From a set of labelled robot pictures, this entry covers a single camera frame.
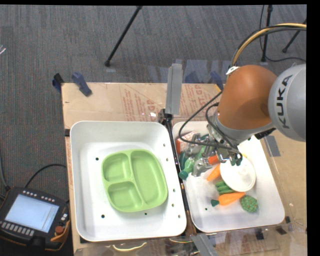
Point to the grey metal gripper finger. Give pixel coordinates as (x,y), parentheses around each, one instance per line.
(196,143)
(201,167)

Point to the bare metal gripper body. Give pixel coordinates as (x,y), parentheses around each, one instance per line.
(217,140)

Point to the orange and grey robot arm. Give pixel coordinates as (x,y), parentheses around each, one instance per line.
(245,100)

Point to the green bottle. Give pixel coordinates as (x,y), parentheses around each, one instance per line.
(191,165)

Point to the red and white packet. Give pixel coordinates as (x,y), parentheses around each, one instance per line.
(187,137)

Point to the green pea pod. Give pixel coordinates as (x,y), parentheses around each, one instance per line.
(223,188)

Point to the white round bowl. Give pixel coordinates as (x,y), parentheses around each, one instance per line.
(238,176)

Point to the orange carrot with green top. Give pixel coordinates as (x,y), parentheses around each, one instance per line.
(231,198)

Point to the green divided plate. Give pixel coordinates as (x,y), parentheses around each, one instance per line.
(147,180)

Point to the white plastic tray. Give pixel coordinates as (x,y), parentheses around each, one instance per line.
(87,190)
(225,220)

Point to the green grapes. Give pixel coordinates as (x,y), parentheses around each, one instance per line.
(249,203)

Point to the brown cardboard board red print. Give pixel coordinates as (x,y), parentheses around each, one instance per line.
(100,105)

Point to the black tripod stand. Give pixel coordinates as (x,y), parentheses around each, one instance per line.
(267,30)
(123,35)

